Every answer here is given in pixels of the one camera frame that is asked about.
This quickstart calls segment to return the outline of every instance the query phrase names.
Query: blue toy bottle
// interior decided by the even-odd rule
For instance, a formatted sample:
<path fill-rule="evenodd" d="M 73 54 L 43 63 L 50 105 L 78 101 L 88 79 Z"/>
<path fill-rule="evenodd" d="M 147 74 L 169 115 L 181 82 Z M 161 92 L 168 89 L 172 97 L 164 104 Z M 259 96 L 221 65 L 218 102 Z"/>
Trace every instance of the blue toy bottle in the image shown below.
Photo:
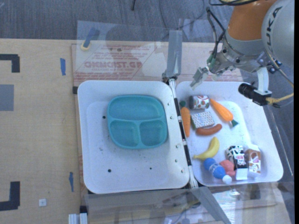
<path fill-rule="evenodd" d="M 208 170 L 215 178 L 222 179 L 225 184 L 232 182 L 231 176 L 225 173 L 224 167 L 215 161 L 213 158 L 207 158 L 204 161 L 204 167 Z"/>

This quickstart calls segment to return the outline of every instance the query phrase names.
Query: cow print carton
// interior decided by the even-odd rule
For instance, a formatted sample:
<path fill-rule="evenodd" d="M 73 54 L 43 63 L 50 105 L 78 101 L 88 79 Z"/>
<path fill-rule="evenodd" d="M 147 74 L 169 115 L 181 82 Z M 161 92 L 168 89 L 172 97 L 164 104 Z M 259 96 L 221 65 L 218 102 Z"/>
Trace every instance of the cow print carton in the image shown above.
<path fill-rule="evenodd" d="M 236 180 L 247 180 L 248 167 L 245 161 L 243 146 L 230 146 L 225 150 L 225 155 L 235 165 Z"/>
<path fill-rule="evenodd" d="M 251 144 L 245 151 L 245 159 L 248 165 L 248 176 L 257 177 L 261 174 L 261 151 L 257 145 Z"/>

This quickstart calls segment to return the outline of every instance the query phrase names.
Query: white bottle cap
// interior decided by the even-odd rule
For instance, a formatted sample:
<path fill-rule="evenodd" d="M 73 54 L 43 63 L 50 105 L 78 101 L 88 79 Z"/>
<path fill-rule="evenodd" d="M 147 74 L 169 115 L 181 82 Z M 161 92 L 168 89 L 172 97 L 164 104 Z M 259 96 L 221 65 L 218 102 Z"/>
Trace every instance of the white bottle cap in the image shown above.
<path fill-rule="evenodd" d="M 222 178 L 222 181 L 225 183 L 225 184 L 230 184 L 232 182 L 232 177 L 229 176 L 229 175 L 225 175 L 223 178 Z"/>

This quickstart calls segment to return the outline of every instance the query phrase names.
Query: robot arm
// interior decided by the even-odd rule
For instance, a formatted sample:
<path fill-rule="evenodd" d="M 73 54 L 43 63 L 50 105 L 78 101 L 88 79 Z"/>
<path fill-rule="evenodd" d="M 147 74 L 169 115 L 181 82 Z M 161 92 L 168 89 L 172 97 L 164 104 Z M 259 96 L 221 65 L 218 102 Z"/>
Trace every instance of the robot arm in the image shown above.
<path fill-rule="evenodd" d="M 205 80 L 208 72 L 218 77 L 239 68 L 257 72 L 259 80 L 257 88 L 242 84 L 239 92 L 259 105 L 268 104 L 271 91 L 267 67 L 276 61 L 294 66 L 294 2 L 256 0 L 234 7 L 228 28 L 221 35 L 221 51 L 214 49 L 207 66 L 198 68 L 191 87 Z"/>

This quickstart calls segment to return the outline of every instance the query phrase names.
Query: toy carrot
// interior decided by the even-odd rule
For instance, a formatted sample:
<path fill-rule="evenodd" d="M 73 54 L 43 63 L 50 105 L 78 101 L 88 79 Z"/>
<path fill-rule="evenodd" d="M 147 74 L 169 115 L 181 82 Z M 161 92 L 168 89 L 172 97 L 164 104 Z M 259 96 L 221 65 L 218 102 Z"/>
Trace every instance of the toy carrot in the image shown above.
<path fill-rule="evenodd" d="M 218 112 L 218 114 L 226 121 L 226 122 L 232 122 L 233 127 L 238 124 L 237 121 L 234 120 L 234 116 L 231 111 L 229 111 L 226 107 L 218 103 L 217 101 L 210 98 L 210 103 L 215 108 L 215 110 Z"/>
<path fill-rule="evenodd" d="M 190 135 L 190 126 L 191 126 L 190 111 L 186 107 L 186 102 L 185 101 L 181 101 L 179 104 L 182 106 L 181 116 L 182 116 L 184 131 L 185 131 L 186 137 L 189 137 L 189 135 Z"/>

